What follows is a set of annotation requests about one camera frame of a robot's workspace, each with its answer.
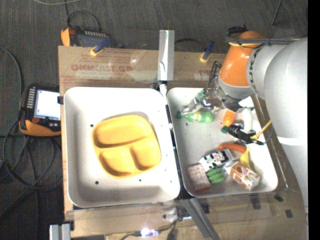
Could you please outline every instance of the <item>blue clamp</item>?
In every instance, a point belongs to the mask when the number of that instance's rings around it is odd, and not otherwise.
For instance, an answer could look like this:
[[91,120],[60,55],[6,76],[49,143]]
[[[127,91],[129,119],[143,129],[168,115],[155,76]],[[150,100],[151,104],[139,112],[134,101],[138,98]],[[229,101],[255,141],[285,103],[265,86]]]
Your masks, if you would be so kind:
[[210,41],[207,48],[205,49],[205,51],[202,53],[200,61],[203,63],[206,63],[209,59],[209,55],[212,52],[212,48],[214,47],[215,42],[214,41]]
[[109,46],[109,43],[110,43],[110,38],[107,37],[101,43],[99,43],[98,45],[96,45],[90,50],[91,55],[97,56],[98,54],[102,53],[104,50],[104,47]]

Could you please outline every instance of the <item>gray carpet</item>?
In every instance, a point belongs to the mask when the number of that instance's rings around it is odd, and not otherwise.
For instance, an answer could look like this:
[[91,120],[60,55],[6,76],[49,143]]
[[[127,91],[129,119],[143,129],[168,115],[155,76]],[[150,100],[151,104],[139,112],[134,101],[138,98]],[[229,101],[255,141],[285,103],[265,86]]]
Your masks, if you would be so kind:
[[[64,0],[39,0],[59,3]],[[85,11],[99,21],[102,31],[109,33],[114,44],[128,49],[158,49],[159,30],[175,30],[175,39],[195,39],[176,45],[177,51],[201,52],[213,40],[214,53],[226,53],[224,41],[228,28],[243,26],[266,37],[307,36],[308,0],[283,0],[278,15],[272,19],[279,0],[84,0],[67,5],[68,13]],[[17,59],[23,86],[39,84],[57,86],[58,46],[60,32],[67,27],[64,5],[44,5],[32,0],[0,0],[0,47]],[[72,26],[98,30],[95,20],[78,14]],[[20,102],[19,72],[12,58],[0,50],[0,147],[3,136],[17,120]],[[12,163],[23,145],[23,137],[10,137],[6,156]],[[33,139],[16,172],[33,182],[32,157],[36,176],[41,175],[52,159],[49,139]],[[54,150],[54,162],[41,181],[50,184],[62,174],[61,151]],[[0,214],[26,190],[19,182],[6,177],[1,168]],[[62,223],[62,183],[54,188],[31,192],[0,217],[0,240],[49,239],[49,225]]]

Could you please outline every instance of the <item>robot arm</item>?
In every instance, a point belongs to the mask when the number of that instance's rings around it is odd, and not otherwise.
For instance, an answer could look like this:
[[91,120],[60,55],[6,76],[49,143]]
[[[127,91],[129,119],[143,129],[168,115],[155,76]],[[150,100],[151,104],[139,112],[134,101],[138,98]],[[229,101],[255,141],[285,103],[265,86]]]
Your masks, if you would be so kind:
[[251,41],[244,39],[248,44],[230,47],[217,78],[216,96],[227,109],[236,108],[251,94],[265,100],[308,213],[308,38],[253,45],[258,35],[248,32],[239,36],[249,34]]

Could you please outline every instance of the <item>yellow plate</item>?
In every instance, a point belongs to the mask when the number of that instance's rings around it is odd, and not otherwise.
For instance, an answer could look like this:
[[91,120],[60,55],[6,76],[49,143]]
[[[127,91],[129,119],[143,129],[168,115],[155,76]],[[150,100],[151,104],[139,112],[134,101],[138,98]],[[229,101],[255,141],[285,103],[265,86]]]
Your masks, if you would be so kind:
[[113,178],[126,178],[151,170],[161,161],[156,135],[139,115],[124,115],[98,123],[92,131],[96,156]]

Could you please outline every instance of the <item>metal post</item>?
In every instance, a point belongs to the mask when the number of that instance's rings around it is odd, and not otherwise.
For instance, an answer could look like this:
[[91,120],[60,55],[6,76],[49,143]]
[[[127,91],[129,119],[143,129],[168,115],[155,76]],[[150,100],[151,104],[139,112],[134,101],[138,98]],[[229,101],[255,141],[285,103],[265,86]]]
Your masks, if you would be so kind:
[[276,19],[276,17],[277,17],[278,11],[279,11],[279,7],[280,7],[280,5],[281,5],[281,2],[282,2],[282,0],[279,0],[278,6],[276,7],[276,10],[275,10],[275,13],[274,13],[272,22],[271,22],[271,25],[273,25],[274,22],[275,22],[275,19]]
[[192,217],[192,220],[197,225],[204,238],[212,238],[213,240],[220,239],[197,198],[183,199],[180,200],[180,203]]

